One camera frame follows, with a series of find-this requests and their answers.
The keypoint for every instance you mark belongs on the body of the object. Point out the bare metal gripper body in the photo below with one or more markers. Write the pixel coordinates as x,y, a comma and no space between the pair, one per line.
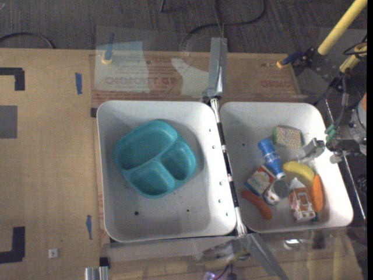
346,144

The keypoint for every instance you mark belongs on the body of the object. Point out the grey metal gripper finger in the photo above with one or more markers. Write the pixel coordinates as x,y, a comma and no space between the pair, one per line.
318,145
306,154

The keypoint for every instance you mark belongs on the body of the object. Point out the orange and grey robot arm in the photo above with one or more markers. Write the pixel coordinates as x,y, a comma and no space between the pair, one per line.
361,114

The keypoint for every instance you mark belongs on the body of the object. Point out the yellow banana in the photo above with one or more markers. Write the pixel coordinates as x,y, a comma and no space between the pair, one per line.
300,169

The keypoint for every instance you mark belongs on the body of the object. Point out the green and beige patterned packet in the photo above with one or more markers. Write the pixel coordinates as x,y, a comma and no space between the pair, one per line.
288,137

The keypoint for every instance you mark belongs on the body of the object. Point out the blue bottle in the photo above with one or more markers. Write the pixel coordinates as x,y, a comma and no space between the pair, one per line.
269,154

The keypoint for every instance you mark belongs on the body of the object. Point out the orange carrot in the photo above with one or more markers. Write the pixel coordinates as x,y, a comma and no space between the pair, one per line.
317,194

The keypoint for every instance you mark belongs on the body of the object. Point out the small white and red can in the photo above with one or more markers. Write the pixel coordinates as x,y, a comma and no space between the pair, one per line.
275,192

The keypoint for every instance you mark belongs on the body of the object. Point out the white and brown carton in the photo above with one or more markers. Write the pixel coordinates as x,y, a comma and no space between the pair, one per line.
301,204

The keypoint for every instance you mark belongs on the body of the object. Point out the white and orange carton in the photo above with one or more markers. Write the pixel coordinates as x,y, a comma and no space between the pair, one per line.
259,181

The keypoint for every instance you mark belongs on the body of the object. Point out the white plastic tray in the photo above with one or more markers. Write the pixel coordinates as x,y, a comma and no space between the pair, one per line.
163,220
250,127

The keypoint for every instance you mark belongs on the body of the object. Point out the orange sausage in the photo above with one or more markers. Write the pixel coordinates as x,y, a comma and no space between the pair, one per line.
258,204

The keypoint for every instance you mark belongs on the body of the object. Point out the thin black and white rod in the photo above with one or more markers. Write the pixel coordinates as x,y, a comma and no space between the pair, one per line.
224,147

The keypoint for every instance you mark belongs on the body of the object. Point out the brown cardboard board red print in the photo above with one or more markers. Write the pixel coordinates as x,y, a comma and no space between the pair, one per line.
250,77

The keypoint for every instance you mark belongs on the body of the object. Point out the blue divided plate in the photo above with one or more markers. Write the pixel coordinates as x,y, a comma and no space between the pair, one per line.
145,147

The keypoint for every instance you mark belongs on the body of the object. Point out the small white square block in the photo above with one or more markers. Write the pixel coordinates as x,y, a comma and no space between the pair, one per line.
53,253

